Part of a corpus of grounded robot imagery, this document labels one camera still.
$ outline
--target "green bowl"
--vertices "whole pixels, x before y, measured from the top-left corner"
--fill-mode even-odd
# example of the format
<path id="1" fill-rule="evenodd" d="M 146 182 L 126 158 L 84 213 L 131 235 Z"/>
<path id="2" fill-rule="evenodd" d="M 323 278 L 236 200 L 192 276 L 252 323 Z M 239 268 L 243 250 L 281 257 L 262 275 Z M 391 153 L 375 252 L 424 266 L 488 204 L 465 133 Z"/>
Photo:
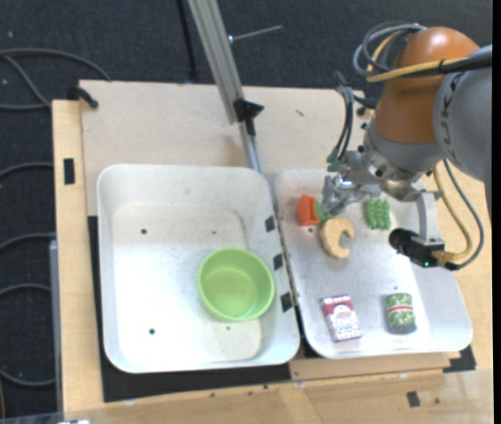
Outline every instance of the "green bowl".
<path id="1" fill-rule="evenodd" d="M 209 312 L 230 322 L 260 317 L 270 307 L 276 291 L 265 262 L 235 246 L 218 249 L 203 260 L 197 285 Z"/>

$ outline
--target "black carpet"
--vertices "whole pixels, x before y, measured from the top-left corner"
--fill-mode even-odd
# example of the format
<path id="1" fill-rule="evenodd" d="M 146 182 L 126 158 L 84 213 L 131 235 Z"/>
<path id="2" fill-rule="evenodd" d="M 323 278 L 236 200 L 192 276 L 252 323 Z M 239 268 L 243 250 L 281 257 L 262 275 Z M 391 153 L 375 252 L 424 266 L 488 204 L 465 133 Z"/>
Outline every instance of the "black carpet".
<path id="1" fill-rule="evenodd" d="M 458 29 L 479 45 L 492 43 L 493 0 L 218 0 L 227 31 L 282 30 L 233 45 L 244 85 L 333 85 L 339 69 L 358 89 L 376 97 L 356 76 L 351 56 L 373 26 L 402 19 Z M 198 81 L 212 83 L 201 43 L 187 12 Z M 0 0 L 0 49 L 57 49 L 101 66 L 115 80 L 183 82 L 190 63 L 176 0 Z M 80 79 L 101 74 L 56 55 L 12 55 L 48 101 L 64 99 Z M 20 75 L 0 58 L 0 102 L 40 103 Z M 0 109 L 0 171 L 51 162 L 50 113 Z M 25 168 L 0 178 L 0 244 L 28 233 L 55 230 L 51 169 Z M 46 239 L 24 240 L 0 252 L 0 290 L 49 284 Z M 54 375 L 52 313 L 44 291 L 0 298 L 0 368 L 23 381 Z M 56 410 L 52 386 L 28 388 L 3 380 L 8 416 Z"/>

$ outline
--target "small box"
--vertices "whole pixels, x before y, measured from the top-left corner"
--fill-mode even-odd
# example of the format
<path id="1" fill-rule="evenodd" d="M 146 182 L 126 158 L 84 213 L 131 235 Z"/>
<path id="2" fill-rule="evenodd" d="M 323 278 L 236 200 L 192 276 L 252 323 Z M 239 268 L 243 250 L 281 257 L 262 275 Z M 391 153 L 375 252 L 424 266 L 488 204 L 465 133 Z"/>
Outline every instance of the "small box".
<path id="1" fill-rule="evenodd" d="M 321 299 L 321 309 L 334 342 L 362 336 L 360 322 L 349 295 Z"/>

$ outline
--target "green can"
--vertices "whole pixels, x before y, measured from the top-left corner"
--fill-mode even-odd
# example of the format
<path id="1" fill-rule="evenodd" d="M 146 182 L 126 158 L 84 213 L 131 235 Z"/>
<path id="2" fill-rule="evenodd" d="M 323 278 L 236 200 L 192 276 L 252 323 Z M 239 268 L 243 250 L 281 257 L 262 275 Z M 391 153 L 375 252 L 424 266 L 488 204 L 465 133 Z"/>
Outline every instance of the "green can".
<path id="1" fill-rule="evenodd" d="M 417 329 L 411 294 L 401 292 L 388 295 L 385 305 L 391 333 L 405 335 Z"/>

